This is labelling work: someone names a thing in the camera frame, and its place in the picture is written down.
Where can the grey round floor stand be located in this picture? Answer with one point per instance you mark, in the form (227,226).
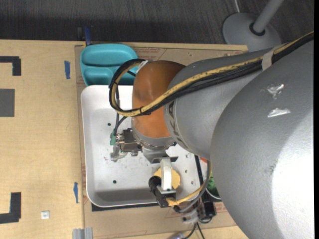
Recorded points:
(239,29)

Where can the green toy vegetable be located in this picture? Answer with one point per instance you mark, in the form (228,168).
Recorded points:
(212,185)

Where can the small white square piece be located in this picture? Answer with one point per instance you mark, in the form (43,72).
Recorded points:
(45,214)

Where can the thin black rod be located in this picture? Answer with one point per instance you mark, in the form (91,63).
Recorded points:
(197,165)

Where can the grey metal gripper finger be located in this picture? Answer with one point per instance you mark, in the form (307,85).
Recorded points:
(116,155)

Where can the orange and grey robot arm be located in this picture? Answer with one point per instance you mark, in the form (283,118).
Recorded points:
(249,133)

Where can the black cylinder on white bracket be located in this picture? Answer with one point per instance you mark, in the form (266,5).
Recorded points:
(166,175)

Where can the white plastic tray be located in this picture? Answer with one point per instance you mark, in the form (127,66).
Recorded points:
(99,133)

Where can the blue divided plate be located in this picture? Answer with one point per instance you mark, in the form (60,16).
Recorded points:
(99,56)

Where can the orange toy piece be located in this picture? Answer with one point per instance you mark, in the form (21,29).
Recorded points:
(203,160)

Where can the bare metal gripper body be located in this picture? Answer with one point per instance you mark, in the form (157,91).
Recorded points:
(129,141)

